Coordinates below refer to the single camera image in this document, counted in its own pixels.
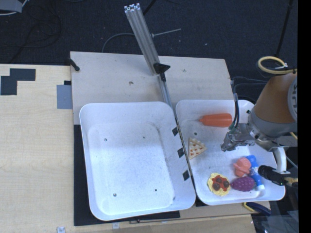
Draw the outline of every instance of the white tray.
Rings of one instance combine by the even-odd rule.
[[[100,220],[176,211],[195,201],[173,110],[163,102],[80,111],[90,209]]]
[[[246,111],[251,110],[253,106],[246,100],[239,101],[240,123],[247,122]],[[231,189],[226,196],[220,197],[209,190],[207,180],[211,173],[223,174],[229,181],[232,181],[236,178],[233,163],[243,156],[253,154],[256,156],[259,166],[267,165],[276,168],[273,153],[267,152],[258,145],[237,147],[236,150],[223,152],[220,145],[223,143],[228,128],[209,127],[199,122],[202,116],[217,113],[230,113],[233,118],[235,114],[234,101],[182,100],[176,105],[176,114],[187,152],[189,152],[189,137],[200,140],[207,147],[204,153],[190,160],[198,198],[208,205],[282,199],[285,195],[285,187],[264,178],[261,179],[265,186],[264,191],[241,192]]]

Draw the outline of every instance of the black floor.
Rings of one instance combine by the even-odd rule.
[[[259,58],[297,67],[298,0],[29,0],[22,13],[0,11],[0,63],[67,65],[70,51],[141,54],[135,37],[115,36],[132,33],[124,6],[133,3],[150,33],[180,29],[155,36],[158,55],[225,59],[240,99],[256,102],[271,77],[259,72]],[[297,148],[289,154],[297,164]],[[298,192],[272,208],[298,210]]]

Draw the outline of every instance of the pizza slice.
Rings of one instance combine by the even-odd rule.
[[[199,154],[203,153],[205,150],[207,150],[207,147],[204,143],[200,142],[197,139],[189,138],[189,158],[190,160],[194,158],[195,156],[198,156]]]

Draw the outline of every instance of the wooden table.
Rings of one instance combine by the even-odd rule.
[[[163,60],[172,57],[161,57]],[[141,223],[120,222],[90,226],[73,223],[73,110],[57,108],[57,86],[72,79],[69,66],[0,65],[0,76],[9,76],[11,68],[35,69],[35,81],[18,81],[17,95],[0,96],[0,225],[2,232],[256,232],[250,211],[241,203],[191,207],[181,217]],[[205,68],[229,82],[224,60],[209,60]],[[167,71],[168,86],[178,79]],[[224,84],[214,83],[219,91]],[[223,97],[231,99],[228,85]],[[171,93],[172,102],[179,99]],[[261,202],[269,207],[269,202]]]

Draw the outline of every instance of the robotic arm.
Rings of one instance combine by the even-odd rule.
[[[288,146],[280,146],[278,138],[292,132],[297,132],[297,69],[271,70],[262,66],[261,62],[272,59],[283,64],[275,57],[259,59],[258,66],[264,71],[277,74],[265,85],[255,106],[249,111],[248,122],[239,123],[225,136],[221,144],[222,151],[235,150],[236,146],[258,144],[266,151],[275,155],[277,168],[260,166],[259,174],[266,179],[283,185],[281,176],[288,176],[286,170],[286,154]]]

